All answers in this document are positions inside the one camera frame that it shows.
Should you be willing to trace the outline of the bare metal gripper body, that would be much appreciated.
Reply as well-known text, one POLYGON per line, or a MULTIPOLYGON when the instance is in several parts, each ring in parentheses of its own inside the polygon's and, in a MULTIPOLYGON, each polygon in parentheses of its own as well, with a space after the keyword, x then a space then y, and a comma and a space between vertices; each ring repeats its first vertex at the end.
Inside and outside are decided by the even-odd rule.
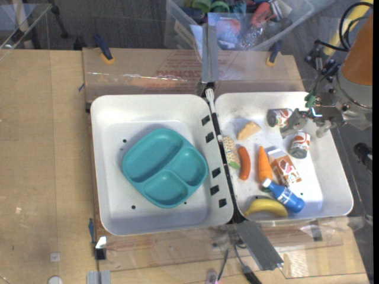
POLYGON ((335 122, 336 126, 350 124, 359 130, 372 127, 372 122, 367 118, 367 115, 372 113, 372 108, 337 92, 318 95, 309 92, 307 108, 309 109, 308 116, 315 123, 330 120, 335 122))

